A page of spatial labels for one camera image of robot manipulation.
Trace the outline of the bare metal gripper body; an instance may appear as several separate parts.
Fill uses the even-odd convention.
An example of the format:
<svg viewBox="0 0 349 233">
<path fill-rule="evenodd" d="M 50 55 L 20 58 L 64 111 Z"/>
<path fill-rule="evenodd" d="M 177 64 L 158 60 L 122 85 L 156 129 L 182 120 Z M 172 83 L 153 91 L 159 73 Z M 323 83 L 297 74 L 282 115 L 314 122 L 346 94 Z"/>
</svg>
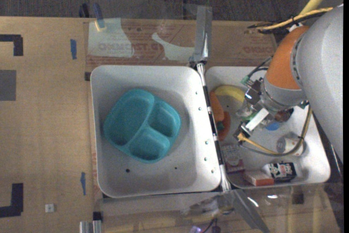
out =
<svg viewBox="0 0 349 233">
<path fill-rule="evenodd" d="M 262 109 L 266 109 L 272 117 L 276 116 L 276 102 L 267 92 L 264 79 L 248 82 L 245 101 L 249 116 L 256 115 Z"/>
</svg>

